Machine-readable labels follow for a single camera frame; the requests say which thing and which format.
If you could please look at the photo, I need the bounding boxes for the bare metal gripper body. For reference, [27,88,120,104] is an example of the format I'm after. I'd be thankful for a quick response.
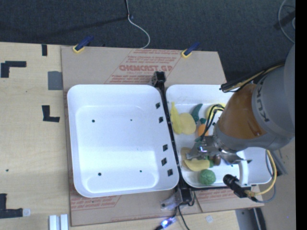
[198,136,223,157]

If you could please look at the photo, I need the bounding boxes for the yellow curved toy food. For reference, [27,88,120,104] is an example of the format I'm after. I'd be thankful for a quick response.
[183,159,211,172]

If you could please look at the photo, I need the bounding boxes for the orange carrot with green top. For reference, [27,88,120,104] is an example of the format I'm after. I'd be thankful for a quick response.
[197,118,210,137]

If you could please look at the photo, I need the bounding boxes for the green broccoli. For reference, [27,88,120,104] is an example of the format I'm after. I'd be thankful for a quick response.
[198,169,216,185]

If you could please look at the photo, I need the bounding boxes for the pale yellow round chip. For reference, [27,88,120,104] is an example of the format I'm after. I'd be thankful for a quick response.
[179,113,197,136]

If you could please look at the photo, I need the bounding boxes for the thin black rod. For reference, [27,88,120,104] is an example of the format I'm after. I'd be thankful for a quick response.
[159,84,187,189]

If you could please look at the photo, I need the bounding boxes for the yellow lemon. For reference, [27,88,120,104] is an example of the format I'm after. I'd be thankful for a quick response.
[205,103,226,120]

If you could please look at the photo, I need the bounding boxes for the dark green pepper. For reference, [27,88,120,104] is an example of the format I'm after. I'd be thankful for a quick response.
[190,103,203,123]

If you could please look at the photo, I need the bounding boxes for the yellow banana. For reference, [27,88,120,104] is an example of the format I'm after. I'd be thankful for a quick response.
[170,102,183,135]

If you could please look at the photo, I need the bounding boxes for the white plastic tray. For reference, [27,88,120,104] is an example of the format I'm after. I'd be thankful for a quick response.
[67,84,180,198]
[165,84,274,189]

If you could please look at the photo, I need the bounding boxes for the brown cardboard board red print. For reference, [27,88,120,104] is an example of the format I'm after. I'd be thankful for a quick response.
[60,46,265,227]

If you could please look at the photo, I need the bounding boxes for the black cylinder on white bracket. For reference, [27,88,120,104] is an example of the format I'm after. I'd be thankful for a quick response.
[223,160,252,198]

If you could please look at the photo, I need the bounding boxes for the black block with thin wires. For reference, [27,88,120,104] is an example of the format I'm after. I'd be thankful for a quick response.
[150,71,167,88]
[178,187,195,205]

